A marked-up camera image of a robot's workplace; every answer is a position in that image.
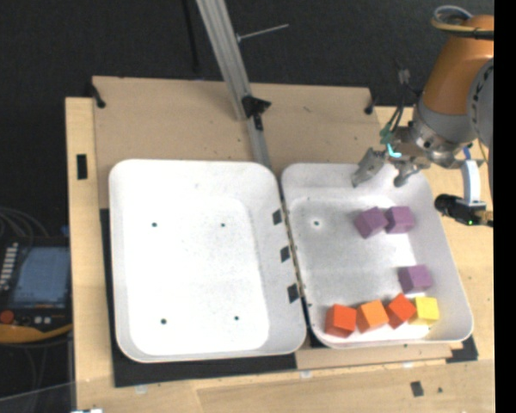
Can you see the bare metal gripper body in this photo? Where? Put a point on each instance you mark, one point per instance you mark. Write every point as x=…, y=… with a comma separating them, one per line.
x=430, y=146

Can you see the brown cardboard board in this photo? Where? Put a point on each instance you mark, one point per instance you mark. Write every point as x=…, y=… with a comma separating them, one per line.
x=176, y=123

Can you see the black cylinder on white bracket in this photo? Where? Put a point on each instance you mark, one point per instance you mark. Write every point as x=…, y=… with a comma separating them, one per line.
x=456, y=207

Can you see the orange cube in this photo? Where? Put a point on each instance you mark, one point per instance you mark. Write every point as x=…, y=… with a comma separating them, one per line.
x=372, y=315

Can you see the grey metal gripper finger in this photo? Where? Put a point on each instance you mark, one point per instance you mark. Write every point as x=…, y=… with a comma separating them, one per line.
x=406, y=170
x=369, y=167

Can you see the white plastic tray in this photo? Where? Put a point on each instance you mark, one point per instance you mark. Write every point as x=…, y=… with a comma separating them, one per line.
x=198, y=265
x=348, y=265

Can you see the red-orange cube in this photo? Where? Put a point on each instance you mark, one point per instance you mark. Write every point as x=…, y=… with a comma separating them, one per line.
x=401, y=310
x=340, y=320

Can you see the yellow cube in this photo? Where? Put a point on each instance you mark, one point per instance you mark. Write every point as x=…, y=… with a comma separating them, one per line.
x=427, y=310

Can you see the purple cube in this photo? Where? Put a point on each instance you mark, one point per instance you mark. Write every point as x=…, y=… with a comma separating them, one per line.
x=400, y=219
x=415, y=278
x=370, y=222

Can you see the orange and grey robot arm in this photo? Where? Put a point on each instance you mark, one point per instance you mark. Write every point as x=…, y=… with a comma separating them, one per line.
x=456, y=80

